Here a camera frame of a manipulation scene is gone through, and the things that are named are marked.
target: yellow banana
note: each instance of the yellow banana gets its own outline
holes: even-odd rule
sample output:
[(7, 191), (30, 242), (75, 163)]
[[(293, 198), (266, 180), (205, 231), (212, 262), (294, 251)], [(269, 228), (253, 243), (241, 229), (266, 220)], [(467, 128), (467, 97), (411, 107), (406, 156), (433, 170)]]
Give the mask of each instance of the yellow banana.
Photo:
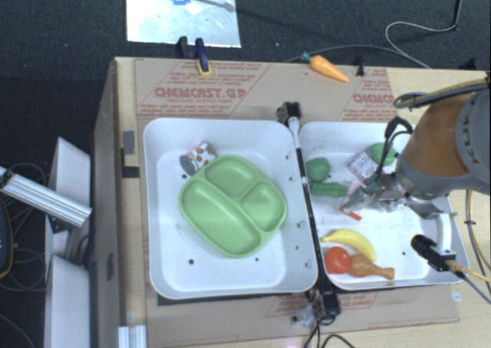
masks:
[(328, 236), (321, 238), (322, 243), (326, 241), (335, 241), (344, 245), (350, 245), (356, 248), (360, 253), (370, 261), (375, 261), (374, 246), (362, 234), (347, 228), (340, 228)]

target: dark carpet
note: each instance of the dark carpet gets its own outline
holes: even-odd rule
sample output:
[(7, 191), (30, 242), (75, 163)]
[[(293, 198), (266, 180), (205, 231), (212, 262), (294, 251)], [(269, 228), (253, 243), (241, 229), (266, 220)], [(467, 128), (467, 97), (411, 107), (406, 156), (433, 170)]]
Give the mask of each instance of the dark carpet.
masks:
[[(405, 26), (392, 29), (401, 49), (430, 67), (456, 69), (474, 57), (489, 70), (489, 4), (463, 0), (455, 31), (434, 34)], [(212, 59), (285, 61), (303, 51), (341, 44), (389, 48), (385, 27), (409, 21), (446, 28), (455, 0), (236, 0), (242, 48), (210, 48)], [(107, 65), (114, 56), (172, 57), (166, 44), (126, 39), (125, 0), (0, 0), (0, 166), (29, 162), (50, 169), (56, 139), (91, 151)], [(416, 67), (407, 59), (373, 50), (333, 51), (350, 64)], [(18, 235), (22, 247), (43, 251), (44, 219), (33, 214)], [(35, 281), (34, 264), (16, 266)], [(0, 314), (43, 344), (44, 294), (0, 288)], [(0, 347), (28, 346), (0, 320)]]

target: toy tomato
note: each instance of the toy tomato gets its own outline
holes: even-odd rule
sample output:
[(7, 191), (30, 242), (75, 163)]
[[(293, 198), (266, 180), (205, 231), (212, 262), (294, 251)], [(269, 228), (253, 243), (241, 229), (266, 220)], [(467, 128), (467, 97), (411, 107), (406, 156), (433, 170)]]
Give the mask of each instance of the toy tomato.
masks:
[(325, 268), (328, 273), (343, 274), (351, 270), (351, 258), (342, 247), (331, 247), (324, 256)]

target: green plate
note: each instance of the green plate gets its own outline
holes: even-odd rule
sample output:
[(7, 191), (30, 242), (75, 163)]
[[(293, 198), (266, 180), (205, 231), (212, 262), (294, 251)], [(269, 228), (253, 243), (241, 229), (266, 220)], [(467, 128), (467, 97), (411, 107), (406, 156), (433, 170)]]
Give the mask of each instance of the green plate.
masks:
[(183, 217), (223, 254), (245, 257), (262, 247), (286, 218), (283, 193), (253, 164), (220, 156), (179, 193)]

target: blue clamp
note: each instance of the blue clamp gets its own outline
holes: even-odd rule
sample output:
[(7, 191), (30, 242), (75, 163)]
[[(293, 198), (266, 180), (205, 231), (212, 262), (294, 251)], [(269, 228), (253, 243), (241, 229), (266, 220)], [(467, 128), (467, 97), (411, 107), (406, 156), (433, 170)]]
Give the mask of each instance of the blue clamp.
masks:
[[(196, 39), (196, 53), (194, 58), (197, 59), (196, 66), (198, 71), (203, 76), (208, 76), (212, 73), (212, 68), (208, 62), (208, 56), (206, 55), (205, 43), (202, 38)], [(182, 36), (177, 44), (176, 44), (176, 58), (178, 59), (187, 59), (192, 58), (192, 55), (189, 55), (189, 46), (187, 42), (187, 37)]]
[(206, 56), (205, 43), (202, 38), (196, 39), (196, 56), (198, 60), (198, 71), (201, 75), (210, 75), (212, 73), (212, 68), (208, 63), (208, 57)]

